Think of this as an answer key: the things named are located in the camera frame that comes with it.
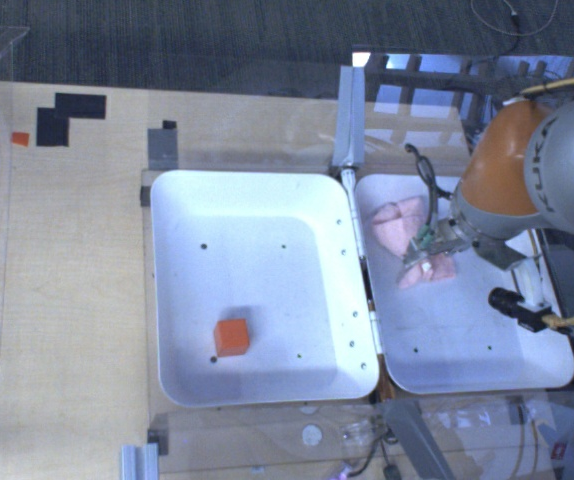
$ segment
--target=white cable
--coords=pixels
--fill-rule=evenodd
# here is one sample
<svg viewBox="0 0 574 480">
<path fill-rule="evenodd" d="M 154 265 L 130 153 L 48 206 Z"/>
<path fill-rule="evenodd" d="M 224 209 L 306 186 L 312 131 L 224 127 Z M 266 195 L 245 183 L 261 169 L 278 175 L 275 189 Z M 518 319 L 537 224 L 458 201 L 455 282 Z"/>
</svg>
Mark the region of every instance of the white cable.
<svg viewBox="0 0 574 480">
<path fill-rule="evenodd" d="M 547 20 L 547 22 L 542 27 L 540 27 L 539 29 L 536 29 L 532 32 L 513 32 L 513 31 L 503 30 L 501 28 L 498 28 L 498 27 L 492 25 L 491 23 L 489 23 L 487 20 L 485 20 L 485 18 L 483 18 L 478 13 L 478 11 L 476 10 L 476 7 L 474 6 L 474 1 L 475 0 L 470 0 L 469 6 L 471 7 L 471 10 L 474 13 L 474 15 L 476 16 L 476 18 L 478 18 L 484 25 L 486 25 L 487 27 L 489 27 L 492 30 L 495 30 L 496 32 L 499 32 L 501 34 L 505 34 L 507 36 L 528 37 L 528 36 L 533 36 L 533 35 L 536 35 L 536 34 L 542 32 L 549 25 L 551 25 L 551 22 L 554 20 L 554 16 L 556 15 L 556 11 L 558 10 L 558 1 L 559 0 L 555 0 L 554 8 L 551 10 L 551 14 L 549 15 L 549 19 Z M 514 6 L 511 5 L 508 0 L 500 0 L 500 1 L 503 2 L 507 7 L 509 7 L 512 16 L 518 15 L 518 12 L 516 12 L 516 9 L 514 9 Z"/>
</svg>

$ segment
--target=black cable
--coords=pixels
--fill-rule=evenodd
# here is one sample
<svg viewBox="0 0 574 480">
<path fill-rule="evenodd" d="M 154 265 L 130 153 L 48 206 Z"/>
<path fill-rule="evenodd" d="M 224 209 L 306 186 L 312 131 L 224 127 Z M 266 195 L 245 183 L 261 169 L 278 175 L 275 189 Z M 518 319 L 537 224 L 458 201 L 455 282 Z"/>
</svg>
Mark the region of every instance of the black cable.
<svg viewBox="0 0 574 480">
<path fill-rule="evenodd" d="M 367 459 L 365 459 L 365 463 L 363 464 L 363 466 L 360 469 L 357 469 L 356 471 L 351 471 L 350 473 L 348 473 L 347 478 L 355 478 L 357 476 L 362 475 L 365 471 L 367 471 L 369 464 L 371 464 L 371 460 L 374 458 L 374 455 L 376 455 L 376 450 L 378 449 L 378 443 L 380 442 L 381 439 L 382 439 L 381 437 L 379 437 L 378 439 L 374 439 L 374 442 L 371 444 L 371 449 L 369 450 L 369 455 L 367 455 Z"/>
<path fill-rule="evenodd" d="M 514 469 L 511 471 L 511 475 L 509 475 L 510 480 L 516 478 L 516 474 L 523 462 L 523 453 L 525 451 L 525 415 L 523 413 L 522 405 L 516 405 L 516 410 L 518 411 L 518 424 L 520 425 L 520 445 L 518 447 L 518 458 L 516 459 L 516 464 L 514 465 Z"/>
<path fill-rule="evenodd" d="M 496 58 L 499 57 L 504 57 L 505 55 L 509 55 L 510 53 L 512 53 L 516 48 L 518 48 L 518 43 L 520 43 L 520 38 L 522 37 L 520 35 L 520 16 L 518 16 L 517 12 L 513 12 L 511 13 L 511 15 L 509 16 L 509 19 L 511 19 L 511 24 L 514 27 L 514 30 L 516 31 L 516 36 L 514 39 L 514 44 L 511 45 L 511 47 L 507 50 L 505 50 L 504 52 L 498 54 L 496 56 Z"/>
<path fill-rule="evenodd" d="M 387 456 L 387 451 L 385 450 L 385 442 L 382 439 L 380 440 L 380 449 L 383 451 L 383 457 L 385 457 L 385 464 L 391 466 L 391 462 L 389 462 L 389 457 Z"/>
<path fill-rule="evenodd" d="M 405 151 L 407 151 L 407 153 L 413 153 L 416 157 L 416 170 L 418 171 L 418 175 L 429 189 L 429 213 L 425 224 L 433 228 L 432 221 L 434 217 L 438 215 L 438 198 L 450 199 L 451 193 L 441 189 L 436 183 L 436 173 L 429 158 L 421 155 L 418 149 L 409 143 L 405 144 Z"/>
<path fill-rule="evenodd" d="M 530 476 L 534 476 L 534 474 L 536 473 L 536 468 L 538 467 L 538 430 L 536 429 L 536 422 L 534 420 L 531 420 L 531 430 L 534 434 L 534 463 L 532 465 L 531 468 L 531 475 Z"/>
</svg>

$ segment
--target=bin hinge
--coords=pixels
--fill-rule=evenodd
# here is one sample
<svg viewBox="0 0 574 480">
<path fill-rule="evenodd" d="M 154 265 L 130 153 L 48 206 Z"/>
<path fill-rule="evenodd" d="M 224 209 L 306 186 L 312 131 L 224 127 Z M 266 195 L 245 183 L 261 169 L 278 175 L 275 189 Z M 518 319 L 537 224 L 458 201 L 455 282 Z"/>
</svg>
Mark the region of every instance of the bin hinge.
<svg viewBox="0 0 574 480">
<path fill-rule="evenodd" d="M 356 173 L 353 169 L 343 169 L 340 172 L 343 188 L 347 192 L 347 201 L 349 202 L 349 212 L 351 214 L 351 223 L 354 228 L 354 238 L 356 240 L 356 250 L 358 259 L 361 264 L 364 263 L 367 254 L 365 253 L 365 239 L 363 237 L 362 225 L 360 223 L 360 212 L 356 203 Z"/>
<path fill-rule="evenodd" d="M 375 311 L 369 312 L 369 320 L 371 322 L 371 333 L 374 336 L 374 346 L 376 347 L 376 354 L 383 353 L 383 342 L 380 338 L 380 320 Z"/>
</svg>

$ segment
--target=black tape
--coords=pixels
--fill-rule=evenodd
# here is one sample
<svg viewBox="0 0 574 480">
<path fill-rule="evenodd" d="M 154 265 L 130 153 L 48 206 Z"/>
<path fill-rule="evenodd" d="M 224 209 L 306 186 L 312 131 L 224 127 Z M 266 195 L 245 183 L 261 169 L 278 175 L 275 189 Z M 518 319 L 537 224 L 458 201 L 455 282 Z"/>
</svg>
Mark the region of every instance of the black tape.
<svg viewBox="0 0 574 480">
<path fill-rule="evenodd" d="M 56 117 L 67 119 L 105 119 L 107 96 L 56 93 Z"/>
<path fill-rule="evenodd" d="M 151 187 L 140 187 L 140 206 L 141 208 L 151 206 Z"/>
<path fill-rule="evenodd" d="M 39 108 L 36 117 L 36 146 L 69 146 L 69 119 L 56 117 L 53 108 Z"/>
</svg>

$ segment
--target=metal bracket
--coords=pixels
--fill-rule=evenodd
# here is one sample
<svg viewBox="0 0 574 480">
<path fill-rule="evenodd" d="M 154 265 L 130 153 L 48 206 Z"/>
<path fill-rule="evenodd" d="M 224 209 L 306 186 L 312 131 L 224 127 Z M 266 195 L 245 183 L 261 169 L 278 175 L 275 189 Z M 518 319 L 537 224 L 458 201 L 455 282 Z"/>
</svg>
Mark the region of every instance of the metal bracket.
<svg viewBox="0 0 574 480">
<path fill-rule="evenodd" d="M 120 452 L 120 480 L 158 480 L 158 445 L 123 446 Z"/>
<path fill-rule="evenodd" d="M 380 411 L 420 478 L 456 479 L 413 400 L 389 400 Z"/>
<path fill-rule="evenodd" d="M 365 71 L 342 66 L 332 171 L 365 163 Z"/>
<path fill-rule="evenodd" d="M 501 240 L 483 241 L 473 244 L 474 251 L 485 261 L 506 272 L 516 268 L 527 256 L 506 245 Z"/>
</svg>

